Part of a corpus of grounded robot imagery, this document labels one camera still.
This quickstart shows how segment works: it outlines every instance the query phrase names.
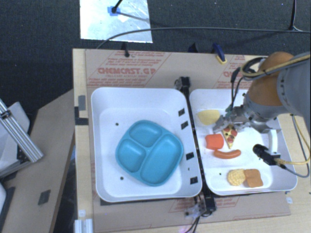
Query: black clamp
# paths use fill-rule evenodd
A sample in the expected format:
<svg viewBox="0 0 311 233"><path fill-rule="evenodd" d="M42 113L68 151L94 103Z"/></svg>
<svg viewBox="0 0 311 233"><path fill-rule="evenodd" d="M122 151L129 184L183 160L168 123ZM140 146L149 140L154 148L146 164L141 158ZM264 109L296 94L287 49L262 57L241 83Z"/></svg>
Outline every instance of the black clamp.
<svg viewBox="0 0 311 233"><path fill-rule="evenodd" d="M123 42L122 46L121 46L121 50L124 50L124 56L126 58L130 57L130 53L128 52L128 49L127 49L127 44L125 42Z"/></svg>
<svg viewBox="0 0 311 233"><path fill-rule="evenodd" d="M179 77L179 79L176 80L175 84L174 84L174 88L176 90L181 91L182 93L185 90L189 91L190 86L191 86L191 82L190 82L190 78L189 77Z"/></svg>
<svg viewBox="0 0 311 233"><path fill-rule="evenodd" d="M3 113L0 114L0 118L1 118L1 119L6 119L6 118L8 118L9 116L11 116L11 114L12 114L12 112L11 112L10 110L7 110L7 111L5 111L5 112L3 112Z"/></svg>
<svg viewBox="0 0 311 233"><path fill-rule="evenodd" d="M193 43L189 48L188 48L188 52L199 52L197 44Z"/></svg>

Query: toy sausage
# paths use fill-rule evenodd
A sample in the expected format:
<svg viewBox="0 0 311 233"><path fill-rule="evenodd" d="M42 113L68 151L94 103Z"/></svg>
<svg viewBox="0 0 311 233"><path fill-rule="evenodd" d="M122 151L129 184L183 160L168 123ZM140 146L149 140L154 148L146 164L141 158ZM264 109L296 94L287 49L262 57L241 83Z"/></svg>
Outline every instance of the toy sausage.
<svg viewBox="0 0 311 233"><path fill-rule="evenodd" d="M214 156L220 159L233 159L235 157L240 156L240 154L241 154L240 150L233 150L231 152L222 152L219 150L214 151Z"/></svg>

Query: blue plate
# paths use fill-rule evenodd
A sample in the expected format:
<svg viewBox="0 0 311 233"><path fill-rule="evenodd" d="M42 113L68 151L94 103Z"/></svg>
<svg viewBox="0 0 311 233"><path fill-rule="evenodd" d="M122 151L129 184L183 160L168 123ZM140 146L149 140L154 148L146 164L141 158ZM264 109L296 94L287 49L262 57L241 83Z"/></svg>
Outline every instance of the blue plate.
<svg viewBox="0 0 311 233"><path fill-rule="evenodd" d="M164 184L176 170L184 148L171 132L151 121L134 123L116 150L118 164L141 182Z"/></svg>

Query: toy pizza slice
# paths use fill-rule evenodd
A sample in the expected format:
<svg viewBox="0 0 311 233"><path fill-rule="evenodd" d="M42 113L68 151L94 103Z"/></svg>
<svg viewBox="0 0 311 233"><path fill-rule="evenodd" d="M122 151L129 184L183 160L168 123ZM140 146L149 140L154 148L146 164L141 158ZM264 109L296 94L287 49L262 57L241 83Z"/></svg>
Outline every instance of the toy pizza slice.
<svg viewBox="0 0 311 233"><path fill-rule="evenodd" d="M233 125L228 125L228 127L223 129L223 135L224 135L225 141L228 144L228 147L231 149L233 142L238 135L238 132L236 131Z"/></svg>

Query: black carpet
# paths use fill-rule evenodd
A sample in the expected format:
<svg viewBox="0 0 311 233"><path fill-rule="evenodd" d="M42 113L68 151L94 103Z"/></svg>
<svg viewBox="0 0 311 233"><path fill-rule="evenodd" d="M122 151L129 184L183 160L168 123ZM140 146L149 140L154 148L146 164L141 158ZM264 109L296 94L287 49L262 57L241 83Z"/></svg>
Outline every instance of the black carpet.
<svg viewBox="0 0 311 233"><path fill-rule="evenodd" d="M293 0L147 0L152 28L211 26L286 30ZM297 0L295 26L310 31L311 0ZM0 98L20 101L27 113L72 89L73 48L95 48L80 39L79 0L0 0ZM310 34L222 30L153 32L153 44L130 50L202 52L212 43L225 53L268 55L310 51ZM106 49L119 49L109 42Z"/></svg>

